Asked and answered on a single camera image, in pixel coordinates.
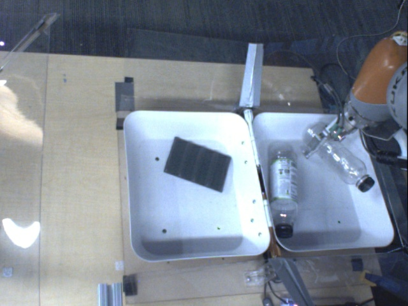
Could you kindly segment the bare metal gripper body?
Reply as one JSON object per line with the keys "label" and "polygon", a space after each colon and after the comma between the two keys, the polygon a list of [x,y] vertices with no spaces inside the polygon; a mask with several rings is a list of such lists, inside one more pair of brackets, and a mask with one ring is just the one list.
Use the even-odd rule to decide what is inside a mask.
{"label": "bare metal gripper body", "polygon": [[342,141],[357,130],[356,124],[355,113],[340,112],[335,120],[324,126],[323,137],[328,140]]}

